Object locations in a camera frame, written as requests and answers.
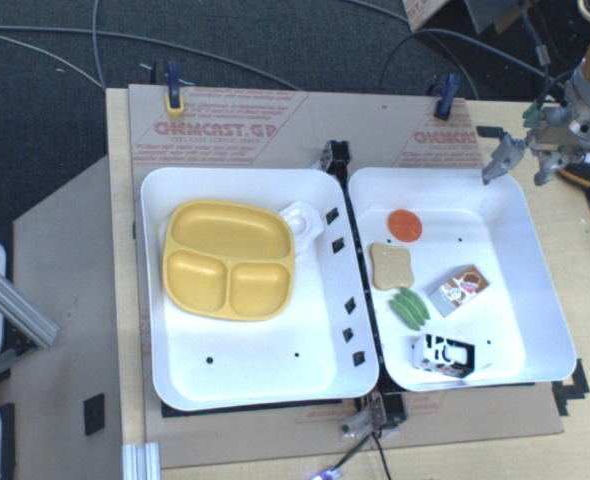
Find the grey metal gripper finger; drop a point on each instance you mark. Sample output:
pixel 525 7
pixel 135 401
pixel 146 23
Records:
pixel 506 155
pixel 551 167

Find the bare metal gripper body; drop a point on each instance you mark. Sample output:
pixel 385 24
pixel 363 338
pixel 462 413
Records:
pixel 557 135

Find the white plastic tray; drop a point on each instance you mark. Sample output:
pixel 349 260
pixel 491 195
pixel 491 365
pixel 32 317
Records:
pixel 255 363
pixel 520 268

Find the orange round toy slice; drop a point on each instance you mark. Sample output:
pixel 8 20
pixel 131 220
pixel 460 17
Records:
pixel 405 225

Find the brown and white small carton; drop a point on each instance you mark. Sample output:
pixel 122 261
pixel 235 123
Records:
pixel 457 290

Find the tan toy bread slice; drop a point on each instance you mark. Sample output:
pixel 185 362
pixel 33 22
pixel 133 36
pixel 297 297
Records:
pixel 391 265

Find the thin black and white rod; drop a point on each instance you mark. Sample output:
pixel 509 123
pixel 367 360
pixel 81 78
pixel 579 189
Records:
pixel 362 263

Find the green toy pea pods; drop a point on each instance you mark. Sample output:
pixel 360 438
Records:
pixel 410 309

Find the black and white small carton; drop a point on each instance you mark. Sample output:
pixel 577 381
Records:
pixel 445 355

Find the brown cardboard board red print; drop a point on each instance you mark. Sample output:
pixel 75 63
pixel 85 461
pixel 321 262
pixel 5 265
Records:
pixel 295 118

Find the yellow divided plate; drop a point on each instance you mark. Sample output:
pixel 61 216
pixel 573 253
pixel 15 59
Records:
pixel 227 238

